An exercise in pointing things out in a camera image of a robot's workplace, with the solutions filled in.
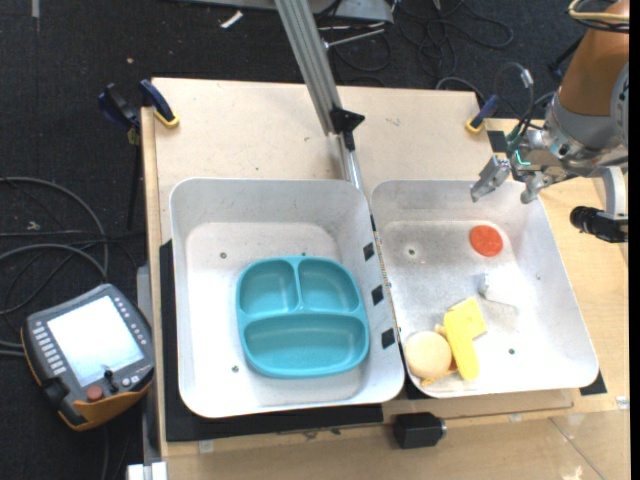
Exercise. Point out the small grey block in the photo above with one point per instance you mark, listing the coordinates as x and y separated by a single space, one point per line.
483 286

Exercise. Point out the white plastic tray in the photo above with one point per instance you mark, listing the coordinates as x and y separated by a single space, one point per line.
545 318
210 293

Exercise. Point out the pale wood board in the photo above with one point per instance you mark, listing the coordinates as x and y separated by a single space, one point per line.
250 133

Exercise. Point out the yellow cheese slice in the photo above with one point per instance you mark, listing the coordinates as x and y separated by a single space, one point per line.
465 333

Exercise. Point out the black cylinder on white bracket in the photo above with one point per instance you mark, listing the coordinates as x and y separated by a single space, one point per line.
597 222

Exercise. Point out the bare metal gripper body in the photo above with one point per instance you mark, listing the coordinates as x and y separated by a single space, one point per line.
542 155

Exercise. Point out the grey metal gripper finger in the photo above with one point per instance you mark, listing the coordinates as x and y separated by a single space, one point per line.
489 174
533 188

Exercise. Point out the black block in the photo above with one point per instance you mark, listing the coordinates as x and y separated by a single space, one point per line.
417 430

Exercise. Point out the blue divided plate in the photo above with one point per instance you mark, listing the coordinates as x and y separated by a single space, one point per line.
302 340

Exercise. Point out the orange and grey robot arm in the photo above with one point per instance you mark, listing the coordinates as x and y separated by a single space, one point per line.
592 78

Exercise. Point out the beige round bread bun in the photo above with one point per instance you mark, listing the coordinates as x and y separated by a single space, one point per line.
427 355

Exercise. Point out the orange round biscuit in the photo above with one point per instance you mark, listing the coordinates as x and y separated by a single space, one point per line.
486 241

